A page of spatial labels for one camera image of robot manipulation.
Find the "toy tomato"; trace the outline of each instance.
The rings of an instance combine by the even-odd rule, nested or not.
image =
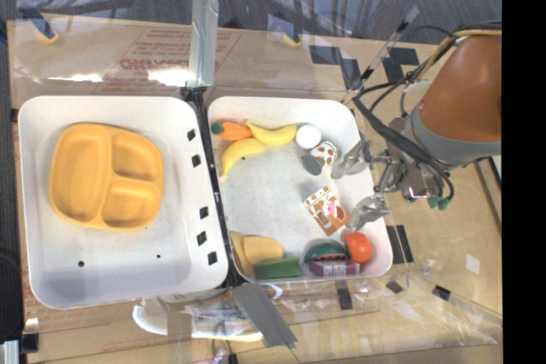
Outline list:
[[[366,263],[374,251],[368,237],[361,232],[351,232],[345,237],[349,257],[354,263]]]

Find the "white object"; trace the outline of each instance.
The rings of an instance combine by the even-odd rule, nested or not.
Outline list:
[[[286,124],[314,124],[323,138],[328,138],[339,149],[340,158],[360,141],[360,135],[351,111],[337,101],[273,97],[225,96],[213,101],[208,117],[211,124],[220,119],[242,123],[251,120],[267,129]],[[228,142],[212,138],[217,163]],[[228,230],[244,234],[263,235],[278,240],[284,257],[300,257],[303,275],[295,278],[256,280],[252,282],[297,282],[324,280],[315,275],[303,262],[307,249],[317,243],[336,240],[341,242],[343,227],[330,237],[322,231],[304,206],[304,200],[319,188],[328,186],[346,211],[374,192],[369,169],[340,179],[330,177],[331,168],[319,176],[311,175],[301,164],[307,154],[296,141],[283,146],[266,146],[265,152],[249,155],[220,178],[220,191]],[[375,248],[374,256],[365,263],[359,276],[384,274],[392,265],[392,248],[383,217],[368,222],[361,229]],[[354,275],[337,279],[354,278]]]
[[[312,149],[321,140],[321,130],[314,124],[302,124],[296,132],[296,142],[302,149]]]
[[[145,229],[84,228],[51,208],[55,144],[65,128],[79,122],[133,130],[161,151],[163,197]],[[40,96],[21,107],[19,134],[30,285],[41,303],[71,308],[198,292],[222,283],[227,254],[197,119],[187,103],[173,97]]]

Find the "white ball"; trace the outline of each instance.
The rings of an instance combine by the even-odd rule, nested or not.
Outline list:
[[[314,124],[303,124],[296,132],[296,142],[302,149],[312,149],[321,140],[321,131]]]

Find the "toy carrot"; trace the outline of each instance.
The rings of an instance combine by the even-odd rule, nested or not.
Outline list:
[[[228,142],[236,142],[253,136],[253,133],[246,126],[234,122],[215,123],[211,126],[211,132]]]

